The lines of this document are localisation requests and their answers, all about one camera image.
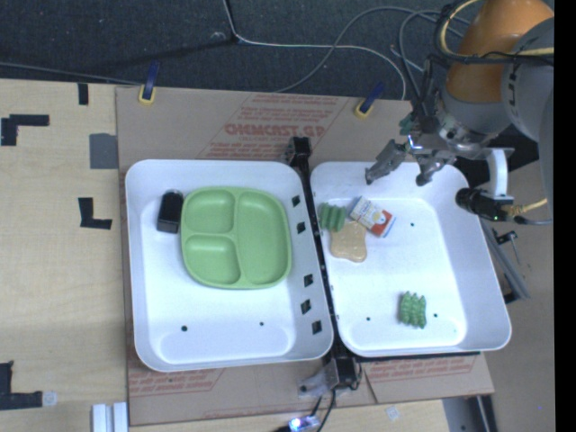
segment black cable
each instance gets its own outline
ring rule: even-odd
[[[516,224],[523,224],[527,226],[547,226],[552,224],[552,220],[530,220],[524,216],[514,216],[514,222]]]
[[[428,115],[426,100],[430,97],[432,87],[434,84],[433,71],[432,71],[434,63],[438,63],[443,67],[445,66],[443,60],[438,56],[429,55],[426,58],[424,62],[424,71],[422,73],[421,86],[419,91],[416,91],[417,97],[415,103],[413,104],[414,113],[418,111],[423,115]]]
[[[101,80],[107,83],[117,83],[122,85],[141,85],[141,83],[131,82],[129,80],[122,80],[120,78],[112,78],[109,76],[96,76],[92,74],[83,74],[81,72],[70,72],[68,70],[60,70],[57,68],[49,68],[49,67],[39,67],[39,66],[30,66],[27,64],[18,64],[15,62],[3,62],[0,61],[0,68],[16,68],[16,69],[23,69],[23,70],[36,70],[38,72],[48,72],[50,74],[55,74],[59,76],[65,77],[80,77],[92,80]]]
[[[356,382],[354,384],[352,384],[350,386],[350,391],[357,391],[358,388],[360,387],[360,382],[362,381],[362,375],[363,375],[364,371],[362,369],[362,364],[358,363],[358,379],[356,380]]]
[[[326,414],[324,415],[324,419],[320,423],[320,426],[316,429],[316,432],[320,432],[322,430],[322,428],[326,424],[326,421],[328,420],[328,417],[330,416],[330,412],[334,409],[335,404],[336,404],[336,389],[332,389],[332,400],[330,401],[328,409],[326,410]]]
[[[314,405],[313,410],[310,412],[311,416],[314,416],[317,413],[318,408],[319,408],[320,404],[322,403],[322,397],[323,397],[323,395],[320,395],[320,397],[318,398],[316,405]]]
[[[510,58],[512,63],[518,62],[532,62],[534,64],[545,64],[547,66],[554,67],[554,56],[544,55],[544,56],[530,56],[530,55],[517,55],[514,53],[503,53],[501,51],[489,51],[484,53],[481,58],[487,58],[488,56],[500,56],[501,58]]]
[[[458,9],[461,7],[462,4],[469,1],[471,0],[454,0],[451,4],[447,4],[444,6],[444,8],[442,8],[440,17],[436,22],[433,41],[434,41],[434,47],[439,53],[441,53],[443,58],[463,62],[462,56],[445,52],[441,46],[440,40],[442,38],[441,33],[443,26],[452,19],[452,17],[455,15],[455,13],[458,11]]]

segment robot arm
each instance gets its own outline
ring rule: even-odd
[[[418,99],[423,103],[433,95],[434,112],[422,112],[416,104],[400,124],[407,142],[391,141],[366,170],[366,182],[389,174],[408,154],[420,166],[418,185],[429,183],[435,172],[456,158],[484,159],[490,168],[489,192],[468,193],[459,201],[469,202],[475,194],[499,211],[513,201],[506,194],[506,157],[513,149],[490,148],[489,144],[513,123],[539,143],[552,211],[554,12],[540,0],[486,0],[454,53],[446,45],[447,27],[462,9],[478,1],[457,0],[443,11],[435,44],[440,60],[449,65],[445,84],[434,93],[423,87],[424,96]]]

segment white tray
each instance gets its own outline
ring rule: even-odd
[[[338,332],[355,354],[409,356],[495,350],[510,338],[509,315],[478,217],[455,204],[467,187],[453,166],[423,187],[419,167],[365,183],[370,162],[324,163],[311,175],[316,207],[348,206],[363,195],[396,216],[384,238],[366,234],[367,259],[353,263],[329,252],[321,232]],[[424,295],[427,325],[399,321],[406,292]]]
[[[292,268],[279,284],[224,290],[186,271],[179,235],[157,231],[162,195],[214,185],[267,191],[286,210]],[[276,162],[143,160],[126,175],[134,339],[150,368],[173,372],[316,359],[333,328],[302,183]],[[298,233],[298,225],[305,230]]]

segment black tape mark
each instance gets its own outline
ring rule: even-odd
[[[14,362],[0,364],[0,410],[19,410],[42,406],[42,392],[12,393],[12,366]]]
[[[112,228],[112,220],[95,220],[94,219],[94,199],[89,197],[78,198],[80,206],[80,227],[90,229],[107,229]]]
[[[78,84],[78,104],[88,105],[88,84]]]
[[[48,126],[49,115],[10,114],[2,119],[0,127],[0,146],[15,146],[19,126]]]
[[[15,146],[18,137],[18,127],[10,123],[9,119],[2,119],[0,128],[0,146]]]
[[[48,126],[49,115],[10,114],[10,122],[16,126]]]

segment divided plate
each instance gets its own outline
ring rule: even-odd
[[[270,193],[205,187],[189,193],[180,222],[184,264],[209,286],[274,286],[290,272],[292,246],[282,204]]]

